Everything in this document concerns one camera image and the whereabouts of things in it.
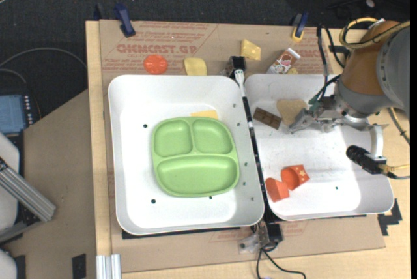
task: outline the yellow cable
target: yellow cable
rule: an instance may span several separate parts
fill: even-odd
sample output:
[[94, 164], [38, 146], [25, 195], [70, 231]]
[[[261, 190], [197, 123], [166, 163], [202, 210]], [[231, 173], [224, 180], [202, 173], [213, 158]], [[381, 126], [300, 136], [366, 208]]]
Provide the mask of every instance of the yellow cable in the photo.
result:
[[348, 48], [351, 48], [353, 50], [357, 50], [358, 48], [364, 48], [367, 46], [370, 46], [372, 44], [375, 44], [377, 42], [380, 42], [383, 38], [390, 36], [391, 34], [398, 32], [402, 29], [404, 29], [405, 27], [410, 26], [410, 21], [406, 21], [403, 23], [399, 23], [391, 28], [389, 28], [388, 30], [376, 35], [375, 37], [364, 41], [364, 42], [353, 42], [353, 43], [349, 43], [346, 41], [346, 34], [347, 31], [349, 29], [351, 29], [353, 26], [359, 24], [359, 23], [363, 23], [363, 22], [371, 22], [371, 23], [375, 23], [378, 20], [376, 18], [372, 18], [372, 17], [363, 17], [363, 18], [358, 18], [357, 20], [353, 20], [351, 22], [349, 22], [341, 31], [339, 34], [339, 40], [340, 43]]
[[388, 172], [395, 172], [397, 170], [401, 170], [401, 169], [410, 169], [410, 164], [403, 164], [402, 166], [389, 166], [387, 164], [379, 164], [378, 167], [384, 172], [384, 173], [388, 173]]

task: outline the black cable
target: black cable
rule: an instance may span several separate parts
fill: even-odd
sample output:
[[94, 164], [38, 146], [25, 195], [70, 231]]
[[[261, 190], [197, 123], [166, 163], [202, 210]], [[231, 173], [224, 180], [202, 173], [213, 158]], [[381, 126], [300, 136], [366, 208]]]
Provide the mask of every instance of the black cable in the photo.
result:
[[391, 179], [410, 179], [410, 176], [397, 176], [395, 173], [389, 172], [386, 174]]
[[330, 46], [332, 48], [334, 59], [336, 60], [336, 62], [339, 64], [339, 66], [341, 68], [345, 68], [345, 65], [340, 61], [338, 55], [336, 54], [336, 51], [335, 51], [335, 48], [334, 48], [334, 43], [333, 43], [333, 38], [332, 38], [332, 35], [330, 34], [330, 30], [324, 25], [322, 25], [322, 27], [327, 33], [327, 36], [328, 36], [328, 39], [329, 39], [329, 42], [330, 42]]
[[5, 68], [2, 68], [2, 69], [0, 69], [0, 72], [4, 72], [4, 73], [7, 73], [7, 74], [12, 74], [12, 75], [15, 75], [17, 78], [19, 78], [24, 84], [27, 84], [27, 81], [26, 81], [26, 79], [22, 76], [22, 75], [20, 75], [18, 72], [15, 72], [14, 70], [11, 70], [11, 69], [5, 69]]
[[261, 275], [259, 274], [259, 263], [260, 263], [260, 260], [261, 260], [261, 256], [262, 256], [262, 253], [264, 253], [265, 254], [265, 256], [272, 262], [272, 264], [274, 264], [279, 270], [281, 270], [282, 272], [286, 272], [286, 273], [291, 273], [291, 274], [299, 274], [299, 275], [301, 275], [304, 279], [306, 279], [307, 277], [306, 277], [306, 275], [303, 273], [303, 272], [300, 272], [300, 271], [292, 271], [292, 270], [286, 270], [286, 269], [283, 269], [282, 267], [280, 267], [269, 255], [268, 255], [268, 251], [266, 251], [264, 248], [261, 248], [260, 250], [259, 250], [259, 255], [258, 255], [258, 260], [257, 260], [257, 262], [256, 262], [256, 275], [257, 275], [257, 278], [258, 279], [262, 279], [262, 277], [261, 277]]
[[407, 136], [407, 131], [403, 129], [401, 124], [399, 123], [399, 120], [397, 118], [397, 114], [395, 113], [394, 108], [388, 108], [388, 113], [390, 114], [390, 117], [395, 124], [395, 127], [399, 130], [399, 135], [402, 136], [405, 141], [410, 145], [410, 138]]
[[52, 48], [52, 47], [33, 48], [31, 50], [27, 50], [27, 51], [17, 53], [15, 55], [13, 55], [12, 57], [9, 57], [8, 59], [3, 61], [2, 63], [0, 63], [0, 68], [3, 67], [5, 64], [9, 63], [11, 60], [15, 60], [18, 57], [21, 57], [22, 55], [33, 53], [33, 52], [36, 52], [36, 51], [57, 51], [57, 52], [60, 52], [60, 53], [63, 53], [63, 54], [67, 54], [70, 57], [72, 57], [73, 59], [75, 59], [76, 61], [78, 61], [79, 63], [81, 63], [84, 66], [84, 68], [87, 69], [87, 65], [77, 55], [75, 55], [75, 54], [73, 54], [69, 51], [62, 50], [60, 48]]
[[326, 56], [324, 55], [323, 45], [322, 45], [322, 38], [321, 38], [321, 28], [322, 24], [317, 26], [316, 35], [317, 35], [317, 45], [319, 46], [321, 61], [323, 63], [323, 75], [324, 75], [324, 91], [326, 91], [326, 83], [328, 78], [328, 69], [327, 69], [327, 60]]
[[320, 100], [323, 99], [324, 97], [324, 92], [325, 89], [332, 83], [337, 82], [340, 79], [340, 75], [336, 75], [334, 78], [331, 78], [330, 80], [328, 80], [324, 86], [321, 87], [320, 91], [315, 94], [315, 97], [319, 97], [320, 96]]

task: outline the blue clamp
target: blue clamp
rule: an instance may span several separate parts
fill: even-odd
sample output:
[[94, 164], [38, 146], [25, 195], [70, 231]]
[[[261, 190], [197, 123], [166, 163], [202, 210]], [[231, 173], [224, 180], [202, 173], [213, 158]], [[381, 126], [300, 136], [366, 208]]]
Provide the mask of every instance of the blue clamp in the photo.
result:
[[304, 28], [306, 27], [308, 19], [308, 12], [304, 11], [302, 15], [298, 14], [296, 20], [294, 21], [295, 28], [291, 38], [295, 42], [300, 42], [304, 34]]
[[120, 26], [120, 28], [122, 29], [122, 32], [125, 35], [125, 37], [134, 36], [136, 32], [132, 27], [132, 23], [130, 22], [128, 9], [124, 6], [124, 4], [116, 3], [114, 11], [116, 18], [122, 21], [122, 25]]

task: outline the green plate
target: green plate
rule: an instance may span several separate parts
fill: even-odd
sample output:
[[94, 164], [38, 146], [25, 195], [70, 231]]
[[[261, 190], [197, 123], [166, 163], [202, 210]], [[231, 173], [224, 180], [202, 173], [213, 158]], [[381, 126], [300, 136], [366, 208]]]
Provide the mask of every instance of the green plate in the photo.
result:
[[156, 179], [168, 194], [213, 196], [239, 180], [235, 143], [222, 122], [206, 117], [162, 121], [152, 133]]

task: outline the small box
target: small box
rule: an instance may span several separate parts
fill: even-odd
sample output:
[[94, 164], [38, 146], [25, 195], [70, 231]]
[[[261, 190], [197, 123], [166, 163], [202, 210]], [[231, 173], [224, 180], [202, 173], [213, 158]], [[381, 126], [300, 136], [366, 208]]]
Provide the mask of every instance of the small box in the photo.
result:
[[230, 57], [226, 67], [221, 71], [221, 75], [227, 76], [232, 80], [235, 78], [235, 70], [246, 70], [246, 62], [244, 57]]
[[269, 67], [267, 74], [286, 74], [301, 56], [292, 48], [287, 48]]

